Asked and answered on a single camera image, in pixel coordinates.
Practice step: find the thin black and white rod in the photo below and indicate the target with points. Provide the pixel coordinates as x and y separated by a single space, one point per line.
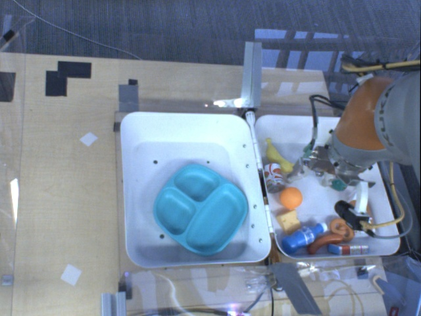
252 127

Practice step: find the blue bottle with white cap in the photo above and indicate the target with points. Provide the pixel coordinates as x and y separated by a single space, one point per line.
297 240

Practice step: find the blue divided plate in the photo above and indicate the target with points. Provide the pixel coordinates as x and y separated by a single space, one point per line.
210 219

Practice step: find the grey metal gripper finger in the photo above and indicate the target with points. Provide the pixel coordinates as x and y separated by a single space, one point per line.
297 171

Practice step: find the yellow banana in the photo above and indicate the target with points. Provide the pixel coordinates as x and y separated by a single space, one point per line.
275 155

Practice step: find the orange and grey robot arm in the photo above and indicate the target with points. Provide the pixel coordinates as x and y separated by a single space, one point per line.
388 110

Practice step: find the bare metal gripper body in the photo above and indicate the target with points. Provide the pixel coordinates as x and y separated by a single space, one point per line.
320 161

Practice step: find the white plastic tray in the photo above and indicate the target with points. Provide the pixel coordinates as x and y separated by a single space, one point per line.
144 133
329 206

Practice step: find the red and white can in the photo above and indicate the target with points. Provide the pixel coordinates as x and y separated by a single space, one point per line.
274 178

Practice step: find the blue red and white packet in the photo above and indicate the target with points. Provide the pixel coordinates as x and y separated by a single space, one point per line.
348 249

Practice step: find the red-brown sausage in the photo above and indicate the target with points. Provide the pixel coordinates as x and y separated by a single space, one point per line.
324 241

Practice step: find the orange ball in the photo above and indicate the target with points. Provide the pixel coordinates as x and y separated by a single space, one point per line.
291 198

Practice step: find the clear bottle with green cap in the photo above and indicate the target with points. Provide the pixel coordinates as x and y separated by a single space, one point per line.
338 185

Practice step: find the brown pretzel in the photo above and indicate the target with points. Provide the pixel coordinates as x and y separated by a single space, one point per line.
345 230

